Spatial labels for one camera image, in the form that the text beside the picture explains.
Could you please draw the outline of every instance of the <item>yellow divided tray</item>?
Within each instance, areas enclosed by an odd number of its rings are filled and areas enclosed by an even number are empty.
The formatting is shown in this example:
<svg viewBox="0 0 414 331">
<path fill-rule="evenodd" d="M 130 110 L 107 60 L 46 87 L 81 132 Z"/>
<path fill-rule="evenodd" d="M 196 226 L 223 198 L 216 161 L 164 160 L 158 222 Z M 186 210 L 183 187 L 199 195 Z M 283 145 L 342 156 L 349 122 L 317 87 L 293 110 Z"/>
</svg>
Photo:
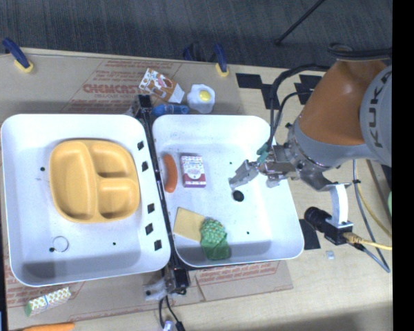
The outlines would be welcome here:
<svg viewBox="0 0 414 331">
<path fill-rule="evenodd" d="M 111 141 L 74 139 L 50 155 L 50 190 L 58 212 L 80 223 L 124 219 L 138 208 L 137 169 L 130 153 Z"/>
</svg>

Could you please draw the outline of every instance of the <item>black hole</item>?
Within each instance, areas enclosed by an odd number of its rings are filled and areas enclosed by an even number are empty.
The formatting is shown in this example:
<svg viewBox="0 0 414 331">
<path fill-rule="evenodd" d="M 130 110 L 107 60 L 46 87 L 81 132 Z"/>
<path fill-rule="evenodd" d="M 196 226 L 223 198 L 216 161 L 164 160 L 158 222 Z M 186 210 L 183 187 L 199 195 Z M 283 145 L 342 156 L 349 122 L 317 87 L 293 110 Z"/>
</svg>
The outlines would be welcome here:
<svg viewBox="0 0 414 331">
<path fill-rule="evenodd" d="M 153 232 L 153 224 L 148 224 L 146 226 L 146 234 L 149 235 L 151 232 Z"/>
<path fill-rule="evenodd" d="M 155 241 L 155 251 L 161 249 L 163 245 L 161 244 L 160 240 Z"/>
<path fill-rule="evenodd" d="M 244 200 L 244 194 L 242 192 L 240 192 L 239 190 L 235 190 L 233 192 L 233 198 L 238 201 L 241 202 Z"/>
</svg>

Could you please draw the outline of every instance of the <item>gray fabric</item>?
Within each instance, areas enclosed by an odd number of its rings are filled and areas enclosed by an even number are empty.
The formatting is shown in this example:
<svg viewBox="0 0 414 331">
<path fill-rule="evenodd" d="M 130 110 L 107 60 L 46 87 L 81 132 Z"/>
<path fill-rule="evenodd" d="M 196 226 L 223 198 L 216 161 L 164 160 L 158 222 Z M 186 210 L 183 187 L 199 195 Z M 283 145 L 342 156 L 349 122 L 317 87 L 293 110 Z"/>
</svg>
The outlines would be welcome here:
<svg viewBox="0 0 414 331">
<path fill-rule="evenodd" d="M 280 37 L 318 0 L 0 0 L 1 42 L 79 52 L 182 59 L 221 42 L 229 63 L 329 66 L 331 42 L 355 50 L 392 46 L 393 0 L 327 0 L 281 46 Z"/>
</svg>

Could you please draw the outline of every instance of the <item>toy sink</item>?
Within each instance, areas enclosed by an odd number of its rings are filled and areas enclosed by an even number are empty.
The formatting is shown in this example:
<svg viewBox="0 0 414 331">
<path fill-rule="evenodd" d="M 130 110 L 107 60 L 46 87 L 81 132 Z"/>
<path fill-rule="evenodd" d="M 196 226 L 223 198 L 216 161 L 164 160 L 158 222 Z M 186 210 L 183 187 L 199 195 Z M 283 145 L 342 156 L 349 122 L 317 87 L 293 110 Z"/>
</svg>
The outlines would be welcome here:
<svg viewBox="0 0 414 331">
<path fill-rule="evenodd" d="M 136 119 L 18 114 L 3 122 L 1 147 L 10 267 L 20 282 L 70 283 L 168 263 L 155 173 Z"/>
<path fill-rule="evenodd" d="M 304 238 L 287 181 L 228 178 L 253 160 L 270 132 L 258 117 L 164 115 L 152 127 L 160 175 L 164 156 L 201 155 L 206 186 L 185 188 L 181 168 L 164 192 L 171 227 L 179 207 L 220 221 L 228 259 L 206 259 L 199 242 L 173 235 L 194 268 L 292 259 Z M 157 178 L 142 124 L 128 115 L 18 114 L 3 122 L 1 147 L 10 267 L 38 287 L 157 271 L 170 259 Z"/>
</svg>

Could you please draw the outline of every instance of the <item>table surface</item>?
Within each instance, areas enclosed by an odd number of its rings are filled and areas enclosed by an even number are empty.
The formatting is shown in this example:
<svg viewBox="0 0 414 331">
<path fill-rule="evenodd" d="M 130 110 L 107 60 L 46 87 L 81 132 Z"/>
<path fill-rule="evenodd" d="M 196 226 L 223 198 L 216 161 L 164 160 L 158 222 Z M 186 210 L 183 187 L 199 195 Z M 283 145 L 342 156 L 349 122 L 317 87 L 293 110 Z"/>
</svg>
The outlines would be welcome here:
<svg viewBox="0 0 414 331">
<path fill-rule="evenodd" d="M 156 63 L 156 59 L 127 58 L 147 63 Z M 181 69 L 187 69 L 187 79 L 179 75 L 183 89 L 200 81 L 218 78 L 214 66 L 208 63 L 191 63 L 178 61 Z M 235 74 L 260 75 L 262 83 L 270 85 L 284 69 L 262 68 L 255 66 L 229 65 L 228 78 L 235 79 Z M 319 72 L 303 74 L 322 75 Z M 278 95 L 281 99 L 293 88 L 299 77 L 292 77 L 283 84 Z M 221 80 L 217 81 L 221 89 Z M 217 93 L 215 110 L 221 113 L 249 114 L 267 121 L 270 113 L 266 109 L 260 89 L 239 88 L 234 82 L 234 89 L 221 90 Z M 21 112 L 21 104 L 11 96 L 0 95 L 0 119 L 12 113 Z M 302 106 L 291 99 L 284 109 L 284 118 L 276 134 L 278 142 L 285 142 L 286 130 L 282 127 L 293 122 Z M 373 178 L 371 166 L 364 159 L 357 160 L 357 176 L 361 181 L 362 193 L 368 208 L 391 231 L 391 218 L 383 204 L 383 192 L 386 180 L 379 173 Z M 351 182 L 353 180 L 353 164 L 347 162 L 339 169 L 330 170 L 326 177 L 332 181 Z M 301 181 L 289 179 L 291 192 L 295 201 L 298 218 L 303 218 L 305 210 L 310 206 L 320 207 L 331 212 L 329 193 L 316 192 Z M 348 218 L 354 223 L 353 232 L 369 239 L 364 225 L 353 186 L 347 189 L 349 213 Z M 391 245 L 391 238 L 371 219 L 365 209 L 375 239 L 379 243 Z M 345 244 L 335 246 L 318 233 L 320 249 L 305 250 L 297 258 L 287 260 L 293 289 L 255 294 L 247 297 L 224 299 L 205 303 L 180 305 L 172 310 L 184 327 L 196 330 L 392 330 L 393 329 L 393 271 L 392 252 L 382 250 L 391 273 L 384 271 L 367 254 Z M 377 256 L 373 247 L 366 247 Z M 333 252 L 334 259 L 328 258 Z M 164 308 L 164 317 L 170 317 Z M 160 330 L 157 310 L 123 314 L 76 322 L 75 330 Z"/>
</svg>

